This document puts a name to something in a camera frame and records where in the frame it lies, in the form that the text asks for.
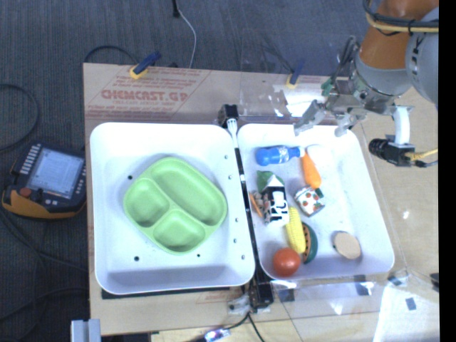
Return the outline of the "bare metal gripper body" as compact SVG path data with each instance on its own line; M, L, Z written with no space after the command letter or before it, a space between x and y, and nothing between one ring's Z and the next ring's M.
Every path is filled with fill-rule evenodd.
M326 98L325 109L339 116L390 115L395 106L393 95L381 93L361 78L329 78L323 84L323 97Z

